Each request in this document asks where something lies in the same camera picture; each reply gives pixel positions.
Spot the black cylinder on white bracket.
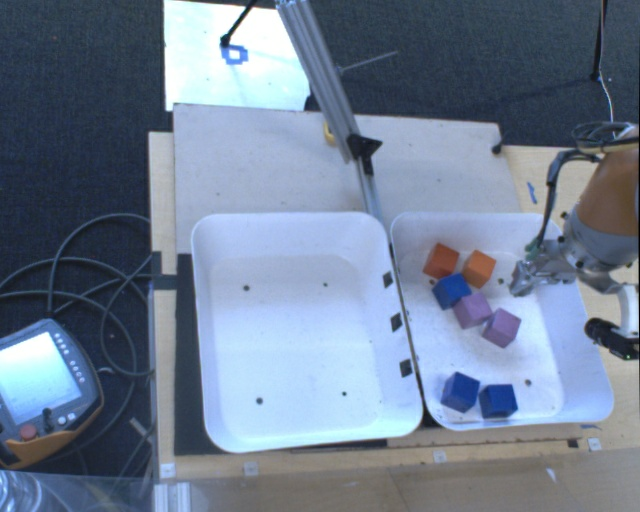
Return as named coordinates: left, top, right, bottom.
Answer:
left=584, top=282, right=640, bottom=362

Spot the pale wood board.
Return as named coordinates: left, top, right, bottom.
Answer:
left=148, top=130, right=640, bottom=482

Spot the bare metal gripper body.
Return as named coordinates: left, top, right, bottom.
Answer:
left=525, top=238, right=627, bottom=292

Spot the purple cube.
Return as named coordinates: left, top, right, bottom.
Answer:
left=481, top=307, right=523, bottom=350
left=452, top=291, right=494, bottom=331

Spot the white plastic tray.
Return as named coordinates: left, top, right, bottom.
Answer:
left=389, top=211, right=616, bottom=432
left=190, top=211, right=425, bottom=455

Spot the orange cube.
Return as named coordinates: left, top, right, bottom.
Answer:
left=422, top=242, right=461, bottom=281
left=461, top=249, right=498, bottom=290

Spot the blue cube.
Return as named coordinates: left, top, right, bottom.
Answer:
left=478, top=383, right=519, bottom=420
left=431, top=272, right=473, bottom=312
left=439, top=371, right=482, bottom=414

